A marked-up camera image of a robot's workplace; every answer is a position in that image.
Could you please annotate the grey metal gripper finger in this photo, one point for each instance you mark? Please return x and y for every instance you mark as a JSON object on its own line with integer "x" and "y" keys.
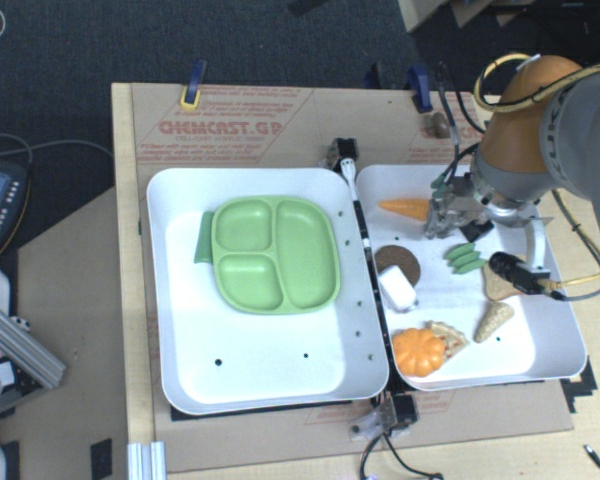
{"x": 452, "y": 226}
{"x": 433, "y": 224}

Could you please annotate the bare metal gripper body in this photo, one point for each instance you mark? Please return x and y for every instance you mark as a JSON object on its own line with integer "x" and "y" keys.
{"x": 467, "y": 207}

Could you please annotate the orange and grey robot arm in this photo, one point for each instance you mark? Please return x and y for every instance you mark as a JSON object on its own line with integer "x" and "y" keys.
{"x": 525, "y": 133}

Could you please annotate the orange carrot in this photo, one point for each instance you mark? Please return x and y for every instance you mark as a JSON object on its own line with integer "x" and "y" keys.
{"x": 405, "y": 207}

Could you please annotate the green pea pods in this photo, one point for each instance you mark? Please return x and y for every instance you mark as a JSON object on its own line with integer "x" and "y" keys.
{"x": 464, "y": 258}

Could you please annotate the round brown biscuit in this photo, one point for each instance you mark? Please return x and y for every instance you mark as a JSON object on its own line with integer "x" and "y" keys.
{"x": 405, "y": 260}

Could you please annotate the thin black and white rod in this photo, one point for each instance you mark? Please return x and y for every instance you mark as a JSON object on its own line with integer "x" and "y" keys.
{"x": 365, "y": 238}

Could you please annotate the white plastic tray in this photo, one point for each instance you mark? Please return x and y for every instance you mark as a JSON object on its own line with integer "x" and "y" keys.
{"x": 260, "y": 358}
{"x": 445, "y": 298}

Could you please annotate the white bottle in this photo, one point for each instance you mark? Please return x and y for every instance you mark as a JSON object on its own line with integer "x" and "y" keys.
{"x": 397, "y": 288}

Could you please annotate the tan bread slice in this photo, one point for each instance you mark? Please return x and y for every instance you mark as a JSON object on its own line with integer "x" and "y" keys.
{"x": 497, "y": 288}

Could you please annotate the brown rounded lump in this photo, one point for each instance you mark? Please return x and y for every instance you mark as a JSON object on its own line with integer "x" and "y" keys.
{"x": 436, "y": 126}

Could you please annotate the pale yellow corn cob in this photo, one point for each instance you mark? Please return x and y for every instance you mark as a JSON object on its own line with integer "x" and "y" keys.
{"x": 494, "y": 320}

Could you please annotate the tan pizza slice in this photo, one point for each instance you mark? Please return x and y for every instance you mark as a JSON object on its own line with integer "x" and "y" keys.
{"x": 454, "y": 340}

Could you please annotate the orange pumpkin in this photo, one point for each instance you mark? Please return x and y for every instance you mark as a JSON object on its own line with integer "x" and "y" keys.
{"x": 418, "y": 352}

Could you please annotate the green divided plate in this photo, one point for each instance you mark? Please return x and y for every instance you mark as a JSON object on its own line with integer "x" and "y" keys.
{"x": 285, "y": 248}

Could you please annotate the brown cardboard board red print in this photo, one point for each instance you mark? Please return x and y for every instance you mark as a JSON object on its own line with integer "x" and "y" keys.
{"x": 240, "y": 123}

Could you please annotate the black pen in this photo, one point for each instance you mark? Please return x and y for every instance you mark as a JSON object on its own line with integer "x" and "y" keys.
{"x": 596, "y": 460}

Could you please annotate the black cylinder on white bracket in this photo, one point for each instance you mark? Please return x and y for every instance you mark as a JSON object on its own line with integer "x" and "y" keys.
{"x": 510, "y": 267}

